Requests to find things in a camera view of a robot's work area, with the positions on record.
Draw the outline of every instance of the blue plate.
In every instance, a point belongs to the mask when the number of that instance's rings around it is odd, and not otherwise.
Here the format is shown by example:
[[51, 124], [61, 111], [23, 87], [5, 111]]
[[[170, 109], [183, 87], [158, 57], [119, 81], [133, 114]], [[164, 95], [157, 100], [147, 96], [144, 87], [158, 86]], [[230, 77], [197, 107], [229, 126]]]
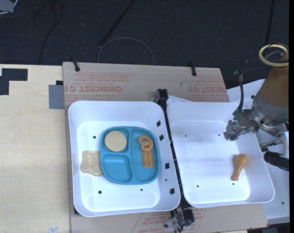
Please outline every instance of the blue plate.
[[[120, 152], [110, 151], [104, 143], [111, 131], [120, 131], [127, 138], [126, 147]], [[143, 167], [138, 137], [147, 135], [153, 140], [154, 167]], [[160, 154], [157, 140], [152, 132], [139, 127], [113, 127], [105, 130], [100, 141], [100, 162], [104, 176], [118, 184], [147, 184], [154, 181], [160, 172]]]

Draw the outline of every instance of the black fabric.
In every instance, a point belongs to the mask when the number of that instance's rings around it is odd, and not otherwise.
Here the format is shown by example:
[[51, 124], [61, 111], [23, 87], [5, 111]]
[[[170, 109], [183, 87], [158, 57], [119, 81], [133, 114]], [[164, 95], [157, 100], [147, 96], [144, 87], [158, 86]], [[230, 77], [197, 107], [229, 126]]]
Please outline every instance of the black fabric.
[[[220, 68], [231, 88], [234, 70], [264, 66], [258, 51], [267, 33], [268, 43], [289, 45], [289, 0], [275, 0], [269, 30], [273, 0], [135, 0], [123, 14], [131, 1], [20, 0], [14, 13], [0, 15], [0, 64], [192, 62]], [[120, 39], [100, 48], [114, 25], [105, 43]], [[248, 72], [245, 83], [267, 73]]]

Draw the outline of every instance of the light wood surface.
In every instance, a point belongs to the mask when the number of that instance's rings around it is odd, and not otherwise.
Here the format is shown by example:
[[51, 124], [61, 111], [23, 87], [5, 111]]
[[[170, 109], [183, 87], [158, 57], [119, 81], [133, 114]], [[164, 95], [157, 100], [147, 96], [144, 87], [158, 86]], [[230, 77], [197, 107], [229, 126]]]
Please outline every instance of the light wood surface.
[[49, 84], [61, 66], [27, 68], [0, 96], [0, 232], [70, 232], [65, 111], [49, 109]]

